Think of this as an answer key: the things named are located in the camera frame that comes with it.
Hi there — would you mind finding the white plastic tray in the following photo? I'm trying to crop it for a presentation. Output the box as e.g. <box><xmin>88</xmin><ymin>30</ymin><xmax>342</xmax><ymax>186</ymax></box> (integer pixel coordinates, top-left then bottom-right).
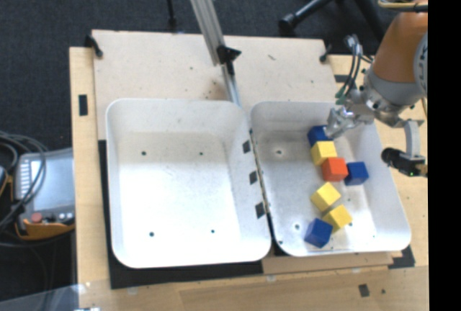
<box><xmin>105</xmin><ymin>97</ymin><xmax>272</xmax><ymax>270</ymax></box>
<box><xmin>249</xmin><ymin>100</ymin><xmax>413</xmax><ymax>258</ymax></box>

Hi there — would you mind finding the orange cube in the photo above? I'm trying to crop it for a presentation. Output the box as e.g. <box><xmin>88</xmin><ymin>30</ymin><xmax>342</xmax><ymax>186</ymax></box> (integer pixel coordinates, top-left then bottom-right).
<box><xmin>321</xmin><ymin>157</ymin><xmax>350</xmax><ymax>183</ymax></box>

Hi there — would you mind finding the pale wood board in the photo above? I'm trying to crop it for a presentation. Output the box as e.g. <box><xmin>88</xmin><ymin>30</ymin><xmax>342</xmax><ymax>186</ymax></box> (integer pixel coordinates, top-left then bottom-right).
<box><xmin>90</xmin><ymin>29</ymin><xmax>403</xmax><ymax>275</ymax></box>

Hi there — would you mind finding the blue cube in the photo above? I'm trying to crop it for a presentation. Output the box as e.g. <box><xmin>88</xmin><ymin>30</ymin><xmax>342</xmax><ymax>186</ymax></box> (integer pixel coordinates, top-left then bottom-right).
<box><xmin>307</xmin><ymin>125</ymin><xmax>331</xmax><ymax>147</ymax></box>
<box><xmin>303</xmin><ymin>217</ymin><xmax>334</xmax><ymax>250</ymax></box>
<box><xmin>343</xmin><ymin>161</ymin><xmax>370</xmax><ymax>186</ymax></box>

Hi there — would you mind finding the yellow cube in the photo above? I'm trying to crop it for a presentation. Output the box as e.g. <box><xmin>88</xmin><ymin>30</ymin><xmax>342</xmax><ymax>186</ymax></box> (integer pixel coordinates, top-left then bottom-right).
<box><xmin>321</xmin><ymin>204</ymin><xmax>354</xmax><ymax>233</ymax></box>
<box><xmin>310</xmin><ymin>181</ymin><xmax>342</xmax><ymax>213</ymax></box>
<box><xmin>310</xmin><ymin>140</ymin><xmax>339</xmax><ymax>167</ymax></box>

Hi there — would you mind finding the black cylinder on white bracket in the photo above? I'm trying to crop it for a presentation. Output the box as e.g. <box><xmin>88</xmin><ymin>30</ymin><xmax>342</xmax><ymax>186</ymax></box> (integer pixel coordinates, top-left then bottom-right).
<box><xmin>380</xmin><ymin>120</ymin><xmax>428</xmax><ymax>178</ymax></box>

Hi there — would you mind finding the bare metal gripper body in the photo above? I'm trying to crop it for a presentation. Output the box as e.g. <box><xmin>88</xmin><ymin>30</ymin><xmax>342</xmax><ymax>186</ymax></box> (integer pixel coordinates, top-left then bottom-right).
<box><xmin>342</xmin><ymin>86</ymin><xmax>425</xmax><ymax>129</ymax></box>

